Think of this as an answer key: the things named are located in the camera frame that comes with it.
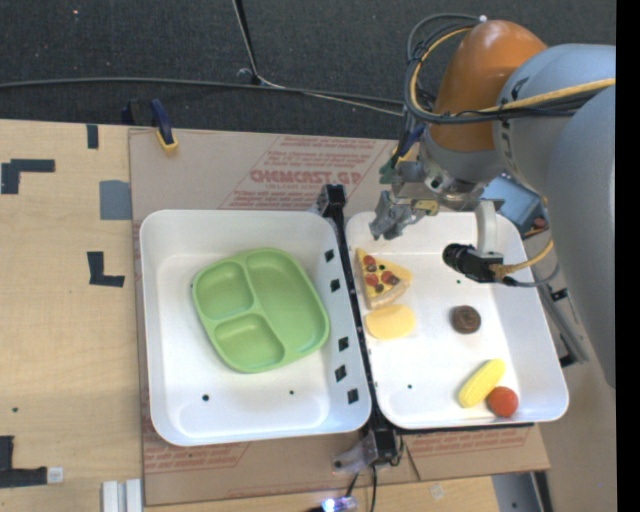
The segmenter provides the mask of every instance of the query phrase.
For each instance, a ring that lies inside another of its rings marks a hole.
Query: corn
[[[473,407],[482,402],[487,395],[496,387],[505,371],[505,364],[502,359],[491,359],[484,363],[469,379],[464,383],[458,393],[458,402],[462,407]]]

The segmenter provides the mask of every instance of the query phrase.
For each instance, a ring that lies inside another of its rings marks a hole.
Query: toy tomato
[[[518,408],[518,395],[506,386],[497,386],[487,396],[487,405],[497,416],[508,418]]]

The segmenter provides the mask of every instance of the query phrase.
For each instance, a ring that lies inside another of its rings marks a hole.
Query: green divided plate
[[[280,249],[243,251],[193,280],[200,321],[230,368],[256,373],[319,349],[329,316],[300,264]]]

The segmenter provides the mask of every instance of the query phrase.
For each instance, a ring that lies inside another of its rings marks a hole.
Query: white tray
[[[298,260],[331,332],[322,348],[294,363],[242,374],[217,355],[190,286],[204,266],[259,247]],[[166,441],[193,446],[341,433],[367,421],[371,397],[328,221],[308,212],[163,210],[142,223],[140,250],[151,418]]]
[[[398,427],[426,429],[552,421],[564,414],[569,397],[558,355],[535,288],[480,284],[455,272],[442,260],[450,243],[477,245],[473,213],[439,213],[405,228],[404,235],[374,241],[373,213],[349,220],[346,238],[352,262],[355,249],[403,265],[413,273],[408,291],[396,303],[409,306],[417,325],[405,337],[379,341],[368,334],[367,348],[379,407]],[[517,229],[497,217],[498,247],[505,263],[527,259]],[[532,281],[529,269],[513,274]],[[360,311],[369,312],[356,282]],[[450,310],[468,304],[480,313],[481,328],[458,334]],[[484,403],[458,405],[457,391],[482,362],[500,357],[507,366],[500,384],[511,387],[520,406],[511,418],[497,418]]]

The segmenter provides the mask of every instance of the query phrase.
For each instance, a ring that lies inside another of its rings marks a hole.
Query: toy pizza
[[[396,263],[374,258],[356,249],[357,269],[362,283],[362,295],[369,309],[391,304],[411,283],[411,272]]]

